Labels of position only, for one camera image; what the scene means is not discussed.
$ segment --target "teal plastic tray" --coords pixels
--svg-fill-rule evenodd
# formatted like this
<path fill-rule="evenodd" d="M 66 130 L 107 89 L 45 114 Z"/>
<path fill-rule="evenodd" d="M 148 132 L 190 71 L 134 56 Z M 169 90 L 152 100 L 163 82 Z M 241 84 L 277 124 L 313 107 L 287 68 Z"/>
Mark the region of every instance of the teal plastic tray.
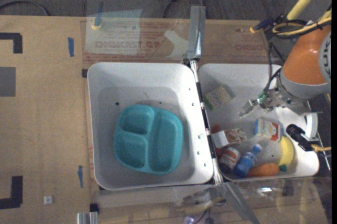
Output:
<path fill-rule="evenodd" d="M 179 164 L 183 124 L 172 112 L 131 105 L 120 114 L 114 135 L 118 161 L 137 171 L 165 175 Z"/>

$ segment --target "white container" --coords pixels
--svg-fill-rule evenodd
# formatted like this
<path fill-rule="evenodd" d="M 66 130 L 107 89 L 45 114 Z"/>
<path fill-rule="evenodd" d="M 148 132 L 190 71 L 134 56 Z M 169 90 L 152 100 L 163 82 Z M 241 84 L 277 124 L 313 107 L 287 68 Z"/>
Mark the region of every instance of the white container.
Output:
<path fill-rule="evenodd" d="M 304 117 L 285 108 L 266 112 L 256 107 L 249 115 L 239 117 L 241 107 L 248 99 L 256 98 L 268 80 L 267 65 L 206 64 L 200 67 L 202 92 L 207 93 L 224 86 L 233 97 L 223 107 L 207 115 L 210 125 L 222 129 L 243 128 L 247 138 L 253 137 L 255 120 L 264 118 L 281 125 L 281 132 L 289 124 L 306 129 Z M 192 71 L 182 64 L 161 63 L 97 63 L 88 71 L 88 86 L 94 149 L 94 174 L 100 186 L 107 190 L 124 190 L 143 187 L 203 184 L 214 173 L 210 149 L 205 133 L 203 116 Z M 178 167 L 167 175 L 153 175 L 124 167 L 113 153 L 113 137 L 120 112 L 132 104 L 147 104 L 169 110 L 184 125 L 184 143 Z M 241 154 L 251 149 L 257 141 L 244 143 Z M 316 153 L 305 152 L 293 142 L 295 157 L 287 173 L 263 179 L 280 179 L 313 176 L 318 172 Z M 271 156 L 280 157 L 276 148 L 263 148 L 257 165 Z M 230 173 L 231 181 L 259 180 L 239 178 Z"/>
<path fill-rule="evenodd" d="M 280 66 L 273 65 L 275 72 Z M 241 155 L 249 151 L 258 142 L 262 146 L 256 165 L 260 165 L 280 158 L 282 152 L 277 148 L 277 144 L 267 139 L 261 140 L 254 136 L 255 121 L 263 118 L 281 125 L 281 134 L 287 135 L 285 129 L 289 124 L 296 124 L 302 129 L 306 129 L 304 116 L 299 116 L 288 108 L 274 108 L 273 111 L 266 111 L 260 107 L 255 107 L 249 114 L 239 117 L 239 111 L 248 101 L 256 99 L 268 81 L 268 65 L 258 64 L 205 64 L 199 69 L 199 80 L 203 93 L 224 86 L 227 92 L 233 97 L 228 103 L 217 109 L 207 109 L 210 126 L 220 125 L 221 129 L 242 128 L 247 136 L 248 142 L 237 147 Z M 287 172 L 280 172 L 277 176 L 263 178 L 239 178 L 234 173 L 224 175 L 230 181 L 237 180 L 259 180 L 313 176 L 319 170 L 319 160 L 313 151 L 305 152 L 293 142 L 295 149 L 294 160 L 288 167 Z"/>
<path fill-rule="evenodd" d="M 107 190 L 203 184 L 213 165 L 192 71 L 182 64 L 97 63 L 88 71 L 94 149 L 94 174 Z M 183 122 L 184 142 L 178 167 L 153 175 L 120 164 L 113 137 L 120 112 L 146 104 L 169 110 Z"/>

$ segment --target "orange object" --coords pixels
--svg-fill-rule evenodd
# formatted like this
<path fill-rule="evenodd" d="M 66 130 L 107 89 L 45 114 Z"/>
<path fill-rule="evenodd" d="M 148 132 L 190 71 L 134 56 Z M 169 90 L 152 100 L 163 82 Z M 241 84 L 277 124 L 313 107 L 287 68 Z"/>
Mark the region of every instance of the orange object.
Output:
<path fill-rule="evenodd" d="M 248 177 L 254 176 L 275 176 L 279 172 L 280 168 L 275 163 L 267 163 L 260 166 L 253 167 L 249 173 Z"/>
<path fill-rule="evenodd" d="M 221 130 L 221 127 L 219 125 L 214 125 L 212 130 L 211 130 L 211 133 L 218 133 L 219 131 Z"/>
<path fill-rule="evenodd" d="M 221 156 L 222 156 L 222 149 L 216 147 L 216 148 L 215 148 L 215 154 L 216 154 L 216 157 L 217 157 L 218 159 L 220 159 Z"/>
<path fill-rule="evenodd" d="M 299 84 L 320 85 L 326 83 L 319 65 L 319 50 L 331 26 L 316 29 L 302 35 L 291 50 L 284 66 L 284 76 Z"/>

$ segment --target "small white square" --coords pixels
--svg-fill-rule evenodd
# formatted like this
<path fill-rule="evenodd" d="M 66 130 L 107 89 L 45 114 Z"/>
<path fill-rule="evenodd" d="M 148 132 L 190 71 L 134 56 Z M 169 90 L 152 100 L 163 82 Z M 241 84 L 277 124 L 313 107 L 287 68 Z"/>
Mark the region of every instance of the small white square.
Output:
<path fill-rule="evenodd" d="M 229 144 L 226 134 L 223 130 L 220 130 L 217 133 L 212 134 L 214 146 L 216 148 L 223 148 Z"/>
<path fill-rule="evenodd" d="M 53 203 L 53 196 L 44 196 L 43 203 L 45 205 L 51 205 Z"/>

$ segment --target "plywood surface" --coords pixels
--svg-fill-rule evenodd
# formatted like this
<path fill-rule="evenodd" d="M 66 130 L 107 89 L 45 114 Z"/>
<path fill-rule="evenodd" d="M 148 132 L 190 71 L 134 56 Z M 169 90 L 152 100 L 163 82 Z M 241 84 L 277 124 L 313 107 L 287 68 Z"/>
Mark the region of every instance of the plywood surface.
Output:
<path fill-rule="evenodd" d="M 23 177 L 23 203 L 0 210 L 0 223 L 74 223 L 78 212 L 89 211 L 92 187 L 97 185 L 88 150 L 86 80 L 81 76 L 85 21 L 82 17 L 0 17 L 0 32 L 23 37 L 22 54 L 13 54 L 10 40 L 0 40 L 0 66 L 16 69 L 15 97 L 0 98 L 0 199 L 10 197 L 13 176 Z M 210 47 L 217 43 L 225 53 L 226 44 L 231 44 L 230 36 L 224 35 L 228 28 L 241 40 L 237 44 L 244 43 L 240 32 L 247 35 L 254 23 L 210 21 L 208 27 L 216 28 Z M 184 28 L 186 24 L 177 34 L 187 38 Z M 74 41 L 73 57 L 68 38 Z M 264 45 L 261 36 L 254 38 Z M 172 45 L 165 48 L 172 52 Z M 265 52 L 259 51 L 256 57 L 264 59 Z M 44 196 L 52 196 L 53 203 L 44 205 Z"/>
<path fill-rule="evenodd" d="M 99 29 L 93 19 L 82 24 L 83 62 L 180 62 L 189 46 L 189 19 L 105 17 Z M 207 20 L 200 65 L 205 63 L 267 63 L 258 21 Z"/>

